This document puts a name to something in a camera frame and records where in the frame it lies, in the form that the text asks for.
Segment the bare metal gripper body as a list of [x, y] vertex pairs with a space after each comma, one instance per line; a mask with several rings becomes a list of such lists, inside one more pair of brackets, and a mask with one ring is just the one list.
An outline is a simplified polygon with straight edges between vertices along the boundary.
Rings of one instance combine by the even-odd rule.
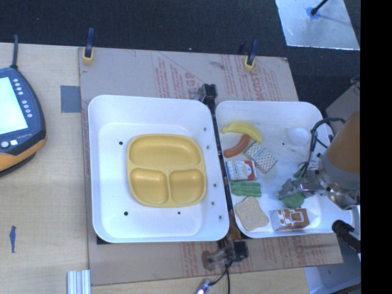
[[297, 188], [304, 194], [324, 195], [340, 209], [353, 209], [359, 205], [359, 174], [338, 170], [308, 170], [297, 178]]

